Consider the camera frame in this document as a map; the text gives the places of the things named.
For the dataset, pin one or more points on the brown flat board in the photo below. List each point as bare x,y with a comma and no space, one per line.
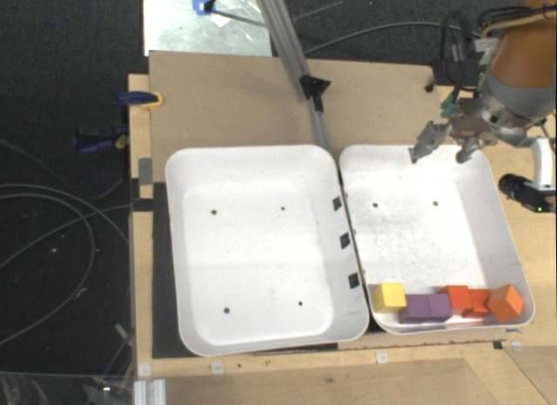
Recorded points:
235,103

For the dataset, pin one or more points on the red-orange cube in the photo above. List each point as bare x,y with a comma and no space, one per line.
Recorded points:
458,296
478,303

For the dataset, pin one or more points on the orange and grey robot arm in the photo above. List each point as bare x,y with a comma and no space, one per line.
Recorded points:
526,59

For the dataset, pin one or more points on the purple cube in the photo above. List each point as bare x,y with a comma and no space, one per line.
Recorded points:
415,308
439,306

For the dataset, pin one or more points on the black cylinder on white bracket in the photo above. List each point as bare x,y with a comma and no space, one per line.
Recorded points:
528,194

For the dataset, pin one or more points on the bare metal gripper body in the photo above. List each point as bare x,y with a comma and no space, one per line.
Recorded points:
500,126

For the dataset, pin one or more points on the white plastic tray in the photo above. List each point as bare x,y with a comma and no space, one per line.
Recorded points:
418,242
257,246

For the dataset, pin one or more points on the orange cube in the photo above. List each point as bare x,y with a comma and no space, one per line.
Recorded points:
505,303

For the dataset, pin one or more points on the yellow cube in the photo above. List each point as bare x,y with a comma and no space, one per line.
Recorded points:
388,296

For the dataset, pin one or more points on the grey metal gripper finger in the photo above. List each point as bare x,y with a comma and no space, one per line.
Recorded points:
467,150
428,139

